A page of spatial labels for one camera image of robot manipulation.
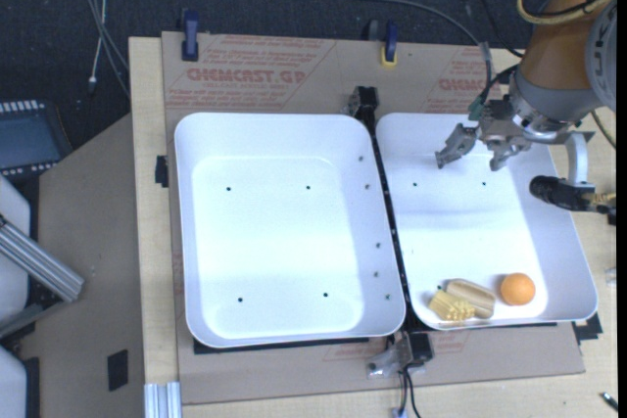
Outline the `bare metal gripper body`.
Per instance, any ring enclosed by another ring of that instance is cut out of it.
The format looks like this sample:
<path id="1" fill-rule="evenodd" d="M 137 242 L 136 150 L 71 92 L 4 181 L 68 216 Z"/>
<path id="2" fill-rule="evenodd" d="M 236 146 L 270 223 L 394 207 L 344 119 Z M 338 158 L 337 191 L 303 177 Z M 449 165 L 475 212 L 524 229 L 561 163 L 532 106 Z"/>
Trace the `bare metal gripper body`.
<path id="1" fill-rule="evenodd" d="M 532 142 L 553 143 L 570 124 L 543 115 L 524 99 L 506 95 L 489 100 L 479 118 L 479 139 L 492 150 L 523 147 Z"/>

